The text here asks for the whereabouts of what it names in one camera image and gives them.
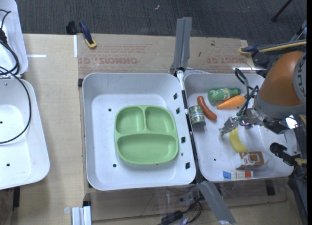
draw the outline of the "green bottle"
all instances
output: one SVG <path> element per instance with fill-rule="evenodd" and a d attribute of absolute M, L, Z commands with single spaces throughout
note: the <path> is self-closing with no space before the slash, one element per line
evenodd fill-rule
<path fill-rule="evenodd" d="M 214 103 L 217 101 L 232 98 L 232 97 L 239 95 L 239 94 L 240 94 L 239 88 L 234 88 L 234 89 L 220 88 L 220 89 L 216 89 L 216 90 L 210 90 L 208 92 L 208 100 L 211 103 Z"/>

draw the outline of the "green plate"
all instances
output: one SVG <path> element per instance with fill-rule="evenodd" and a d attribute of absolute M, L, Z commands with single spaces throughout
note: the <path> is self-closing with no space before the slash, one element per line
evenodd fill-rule
<path fill-rule="evenodd" d="M 178 137 L 173 116 L 163 107 L 128 106 L 115 118 L 116 150 L 132 164 L 161 164 L 178 153 Z"/>

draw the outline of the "soda can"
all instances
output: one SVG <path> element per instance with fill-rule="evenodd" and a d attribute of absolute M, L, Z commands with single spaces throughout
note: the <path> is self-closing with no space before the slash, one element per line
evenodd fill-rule
<path fill-rule="evenodd" d="M 201 106 L 192 106 L 189 108 L 190 120 L 193 127 L 203 127 L 205 122 L 205 117 L 203 113 L 203 108 Z"/>

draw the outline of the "sausage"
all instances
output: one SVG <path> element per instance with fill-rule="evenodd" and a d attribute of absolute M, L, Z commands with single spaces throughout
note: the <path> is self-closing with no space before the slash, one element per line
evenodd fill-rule
<path fill-rule="evenodd" d="M 197 97 L 197 103 L 198 105 L 200 105 L 202 108 L 203 108 L 203 112 L 205 114 L 205 116 L 207 118 L 209 118 L 210 120 L 212 121 L 216 121 L 217 119 L 217 116 L 215 113 L 213 113 L 209 108 L 208 106 L 206 105 L 205 103 L 205 100 L 204 100 L 204 97 L 203 96 L 198 96 Z"/>

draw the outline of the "carrot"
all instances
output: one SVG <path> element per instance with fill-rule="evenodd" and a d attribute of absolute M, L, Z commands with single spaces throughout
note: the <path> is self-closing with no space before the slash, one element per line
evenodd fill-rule
<path fill-rule="evenodd" d="M 245 103 L 246 98 L 243 95 L 237 95 L 229 98 L 216 106 L 217 109 L 226 109 L 238 107 Z"/>
<path fill-rule="evenodd" d="M 203 113 L 207 118 L 209 118 L 212 121 L 215 121 L 217 119 L 217 116 L 215 113 L 213 113 L 208 106 L 205 103 L 205 99 L 203 96 L 197 97 L 197 103 L 203 108 Z"/>

